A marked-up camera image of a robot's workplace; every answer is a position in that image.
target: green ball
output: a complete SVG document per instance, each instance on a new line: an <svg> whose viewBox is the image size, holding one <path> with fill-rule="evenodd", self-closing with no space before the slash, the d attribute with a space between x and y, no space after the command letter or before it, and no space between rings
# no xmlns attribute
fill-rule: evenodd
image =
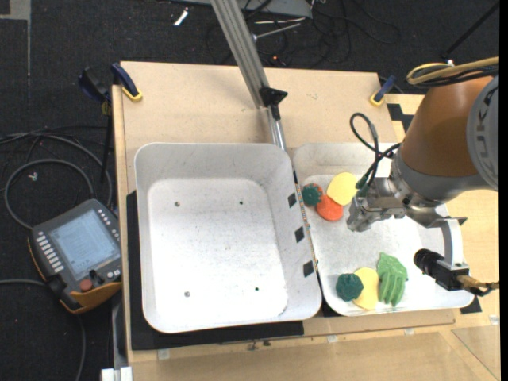
<svg viewBox="0 0 508 381"><path fill-rule="evenodd" d="M346 302L358 298L363 289L364 285L362 284L362 280L356 274L339 275L337 284L335 285L337 295Z"/></svg>
<svg viewBox="0 0 508 381"><path fill-rule="evenodd" d="M315 183L309 183L302 189L302 198L306 206L316 206L321 201L323 190Z"/></svg>

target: metal bracket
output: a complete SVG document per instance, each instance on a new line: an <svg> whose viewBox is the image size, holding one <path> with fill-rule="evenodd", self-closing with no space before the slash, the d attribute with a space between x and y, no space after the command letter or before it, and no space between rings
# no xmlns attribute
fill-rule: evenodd
<svg viewBox="0 0 508 381"><path fill-rule="evenodd" d="M279 121L279 103L287 96L287 92L274 89L273 87L261 87L260 94L263 99L263 104L271 110L271 116L276 121Z"/></svg>

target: wire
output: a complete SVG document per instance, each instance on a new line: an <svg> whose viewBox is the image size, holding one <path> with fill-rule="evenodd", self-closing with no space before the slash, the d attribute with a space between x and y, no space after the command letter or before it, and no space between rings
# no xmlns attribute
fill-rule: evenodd
<svg viewBox="0 0 508 381"><path fill-rule="evenodd" d="M354 6L370 18L371 20L378 22L383 25L383 28L393 29L395 35L392 38L381 39L369 33L358 21L353 20L350 17L346 2L350 1ZM325 10L325 5L319 0L309 0L308 3L312 7L312 26L318 32L318 39L316 43L309 46L306 41L304 46L301 48L295 48L290 52L287 52L289 58L285 59L285 62L289 65L307 67L309 69L316 68L317 66L327 62L329 64L340 64L349 59L352 53L352 34L351 27L354 26L365 35L383 44L395 44L401 39L400 29L377 17L370 14L365 8L364 3L366 0L327 0L326 6L329 7ZM303 60L303 56L299 52L305 54L305 58L310 56L310 51L313 50L314 57L318 59L314 62L309 63L307 60Z"/></svg>
<svg viewBox="0 0 508 381"><path fill-rule="evenodd" d="M369 128L369 131L371 133L372 140L374 141L374 146L370 145L356 130L356 127L354 125L354 121L357 117L361 117L366 123ZM394 156L394 150L399 148L401 143L394 144L390 146L385 151L381 152L379 150L379 138L378 133L375 130L375 126L372 124L370 119L365 116L365 114L362 113L354 113L349 118L349 125L351 126L351 130L353 134L355 135L360 142L365 145L367 148L371 149L374 152L374 162L371 164L371 166L367 169L367 171L364 173L363 177L358 181L356 184L357 189L367 189L369 188L372 183L374 182L375 175L377 174L378 165L379 162L384 158L393 158Z"/></svg>
<svg viewBox="0 0 508 381"><path fill-rule="evenodd" d="M29 131L27 133L15 133L15 134L7 134L4 137L0 137L0 144L7 144L9 140L18 140L20 137L19 135L30 135L30 134L37 134L37 133L54 133L56 131L60 131L63 129L105 129L106 127L103 127L101 125L61 125L60 127L54 127L52 129L37 129L33 131Z"/></svg>
<svg viewBox="0 0 508 381"><path fill-rule="evenodd" d="M36 130L36 132L30 132L30 133L15 133L15 134L10 134L10 135L6 136L4 141L2 141L2 139L0 138L0 145L1 144L6 144L6 143L11 143L11 142L14 142L16 140L29 139L31 137L44 137L44 138L49 139L49 140L57 140L57 141L63 142L65 144L67 144L67 145L70 145L70 146L78 149L81 152L84 152L93 161L95 161L95 163L100 168L102 168L102 161L93 152L91 152L90 150L88 150L87 148L83 147L80 144L76 144L72 140L68 140L67 138L64 138L64 137L52 134L52 131L54 131L54 130L57 130L57 129L52 129L52 130ZM2 169L2 173L0 174L0 179L3 178L3 175L5 173L5 168L6 168L6 164L4 164L4 167ZM110 173L108 171L105 171L105 175L106 175L106 180L107 180L107 185L108 185L108 198L107 198L107 201L106 201L106 205L110 208L112 206L112 203L113 203L113 195L114 195L113 181L112 181Z"/></svg>
<svg viewBox="0 0 508 381"><path fill-rule="evenodd" d="M476 79L499 72L499 57L453 66L451 63L426 63L411 70L406 77L415 86L443 86Z"/></svg>
<svg viewBox="0 0 508 381"><path fill-rule="evenodd" d="M9 189L10 189L10 186L13 182L13 180L22 172L24 171L26 168L29 168L29 167L32 167L33 165L40 165L40 164L60 164L60 165L64 165L66 167L69 167L71 169L74 169L76 172L78 172L82 177L83 179L85 180L85 182L87 183L88 185L88 189L90 190L90 198L93 198L95 197L95 192L94 192L94 187L90 181L90 179L88 178L87 174L85 174L79 167L76 167L74 164L70 163L70 162L67 162L67 161L64 161L64 160L37 160L37 161L33 161L33 162L29 162L25 165L22 165L21 167L19 167L10 177L9 179L7 180L7 183L6 183L6 187L4 188L4 200L5 200L5 203L6 203L6 208L7 208L7 212L9 212L10 216L20 225L22 225L23 227L25 227L26 229L28 230L31 230L32 229L32 226L28 225L27 223L25 223L23 220L21 220L15 213L14 211L12 210L12 208L10 207L10 204L9 204Z"/></svg>
<svg viewBox="0 0 508 381"><path fill-rule="evenodd" d="M499 281L497 283L484 283L469 275L458 275L456 279L462 284L462 287L466 291L476 296L485 296L490 294L493 290L499 289Z"/></svg>
<svg viewBox="0 0 508 381"><path fill-rule="evenodd" d="M41 281L35 281L33 279L0 279L0 285L18 285L18 284L36 285L38 287L49 289L49 287L45 283ZM78 372L76 373L75 377L75 381L79 381L79 379L81 378L81 373L83 372L85 357L87 355L87 332L85 331L85 326L83 324L83 320L81 319L81 317L76 315L76 318L79 323L79 328L81 329L81 357L79 359Z"/></svg>

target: power cord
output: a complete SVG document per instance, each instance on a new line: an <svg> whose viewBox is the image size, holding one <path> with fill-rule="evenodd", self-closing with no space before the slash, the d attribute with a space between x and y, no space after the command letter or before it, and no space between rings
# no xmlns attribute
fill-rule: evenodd
<svg viewBox="0 0 508 381"><path fill-rule="evenodd" d="M35 281L33 279L1 279L0 285L18 285L18 284L26 284L26 285L36 285L38 287L44 287L49 289L49 287L41 282ZM78 372L76 373L75 381L79 381L81 379L81 373L83 372L83 365L85 364L85 357L87 355L87 332L85 330L85 326L83 325L83 320L79 315L76 315L76 319L79 323L79 328L81 329L81 358L79 359L79 367Z"/></svg>
<svg viewBox="0 0 508 381"><path fill-rule="evenodd" d="M494 56L461 65L448 63L424 63L407 74L407 82L416 87L438 87L465 82L499 73L499 57Z"/></svg>
<svg viewBox="0 0 508 381"><path fill-rule="evenodd" d="M357 117L362 118L369 128L369 131L371 133L372 140L374 141L374 146L370 145L356 130L354 121ZM374 124L370 121L370 119L363 113L354 113L349 118L349 125L351 127L351 130L353 134L355 135L360 142L365 145L367 148L372 150L374 152L374 162L371 164L371 166L367 169L367 171L364 173L364 175L360 178L360 180L356 183L356 189L359 190L359 196L365 196L368 189L371 187L372 183L374 182L375 175L378 170L379 162L384 158L392 159L394 157L394 150L399 148L401 143L397 143L394 145L391 145L388 149L381 152L379 150L379 137L378 133L375 130Z"/></svg>
<svg viewBox="0 0 508 381"><path fill-rule="evenodd" d="M64 160L37 160L37 161L33 161L33 162L29 162L25 165L22 165L21 167L19 167L10 177L9 179L7 179L7 183L6 183L6 186L4 187L4 200L5 200L5 203L6 203L6 208L7 208L7 212L9 212L10 216L19 224L19 225L22 225L23 227L25 227L26 229L28 230L31 230L32 229L32 226L30 226L28 223L26 223L25 221L21 220L13 211L12 207L10 206L9 204L9 189L10 189L10 186L12 184L12 182L17 178L17 176L23 172L25 169L29 168L29 167L33 167L34 165L41 165L41 164L59 164L59 165L64 165L66 167L69 167L73 170L75 170L76 172L78 172L81 177L85 180L85 182L87 183L87 186L88 186L88 189L90 191L90 198L94 198L95 197L95 191L94 191L94 187L92 185L92 182L90 181L90 179L88 178L87 174L85 174L81 168L75 166L74 164L70 163L70 162L67 162L67 161L64 161Z"/></svg>
<svg viewBox="0 0 508 381"><path fill-rule="evenodd" d="M28 132L28 133L8 134L4 137L0 137L0 145L9 144L9 143L13 143L16 141L24 141L24 140L28 140L28 139L31 139L34 137L36 139L44 138L47 140L59 141L61 143L64 143L66 145L69 145L69 146L77 149L80 152L83 152L88 157L90 157L99 167L102 167L102 161L92 151L83 147L81 144L74 142L73 140L69 140L66 136L64 136L62 134L58 134L58 131L60 131L62 129L76 129L76 128L97 129L97 128L101 128L101 127L77 125L77 126L58 127L56 129L38 129L38 130L34 130L34 131ZM28 155L26 157L26 160L25 160L26 163L28 162L36 144L37 144L36 141L34 141L34 144L30 148ZM5 170L6 170L6 167L7 167L7 164L9 163L9 161L10 161L10 158L3 164L2 172L0 173L0 179L3 179ZM108 197L106 200L106 205L110 208L110 207L112 207L112 203L113 203L114 188L113 188L113 181L112 181L110 173L108 171L106 171L106 181L107 181L107 185L108 185ZM5 190L5 187L0 188L0 192L2 192L4 190Z"/></svg>
<svg viewBox="0 0 508 381"><path fill-rule="evenodd" d="M395 36L394 38L381 39L375 37L373 34L369 33L358 21L353 20L348 15L348 9L345 5L346 0L335 0L335 2L327 1L326 6L330 6L327 10L322 9L325 5L319 0L310 0L309 4L313 7L313 16L312 16L312 25L317 30L319 38L317 42L312 45L306 44L301 48L295 48L290 52L287 52L287 57L285 57L284 62L290 65L298 65L299 67L305 66L310 69L316 68L318 65L328 62L330 64L340 64L345 62L351 55L352 52L352 38L350 33L350 26L357 27L360 31L365 33L368 37L383 43L383 44L395 44L401 39L400 29L381 19L374 17L364 8L365 0L349 0L352 2L360 11L370 18L371 20L378 22L380 24L385 25L384 28L390 28L394 30ZM342 48L342 55L340 58L333 59L332 54L338 49ZM309 57L310 51L314 50L314 55L319 56L317 61L313 63L308 62L299 62L296 58L297 52L304 52L305 57Z"/></svg>

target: green plush toy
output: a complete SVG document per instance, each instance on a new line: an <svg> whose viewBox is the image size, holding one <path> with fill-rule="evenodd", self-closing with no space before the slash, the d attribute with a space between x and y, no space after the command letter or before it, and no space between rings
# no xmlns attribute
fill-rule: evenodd
<svg viewBox="0 0 508 381"><path fill-rule="evenodd" d="M379 300L397 306L406 288L406 267L396 257L381 252L377 271L379 275Z"/></svg>

